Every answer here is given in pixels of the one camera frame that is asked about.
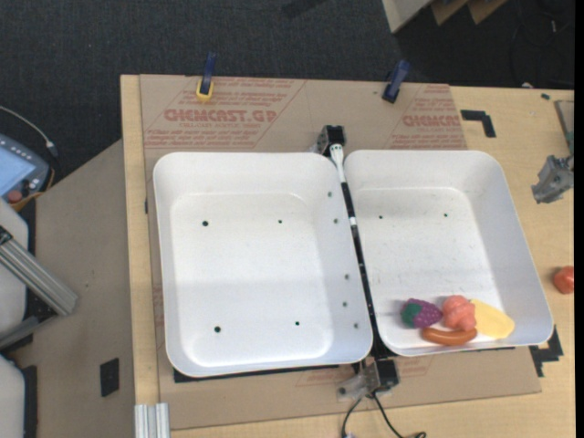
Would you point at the pink toy shrimp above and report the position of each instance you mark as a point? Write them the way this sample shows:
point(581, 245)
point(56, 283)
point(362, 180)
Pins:
point(460, 312)

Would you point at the purple toy grapes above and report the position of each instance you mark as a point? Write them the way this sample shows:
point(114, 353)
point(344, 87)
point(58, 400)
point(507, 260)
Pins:
point(426, 314)

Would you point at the yellow toy cheese wedge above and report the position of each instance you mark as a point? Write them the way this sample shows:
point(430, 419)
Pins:
point(495, 321)

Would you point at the thin black and white rod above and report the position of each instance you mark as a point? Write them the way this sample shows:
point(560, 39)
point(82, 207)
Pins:
point(360, 249)

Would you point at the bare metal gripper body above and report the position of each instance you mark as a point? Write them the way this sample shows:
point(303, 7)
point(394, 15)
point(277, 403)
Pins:
point(555, 178)

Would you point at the orange toy sausage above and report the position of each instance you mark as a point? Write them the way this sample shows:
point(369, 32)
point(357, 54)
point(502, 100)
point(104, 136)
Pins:
point(449, 336)

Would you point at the white plastic tray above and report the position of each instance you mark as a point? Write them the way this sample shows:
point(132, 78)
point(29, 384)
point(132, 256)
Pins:
point(433, 244)
point(255, 267)

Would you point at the orange toy fruit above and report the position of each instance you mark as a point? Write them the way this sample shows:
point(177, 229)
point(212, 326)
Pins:
point(566, 280)

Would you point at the brown cardboard board, red print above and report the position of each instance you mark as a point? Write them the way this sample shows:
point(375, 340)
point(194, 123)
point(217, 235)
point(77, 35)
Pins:
point(283, 107)

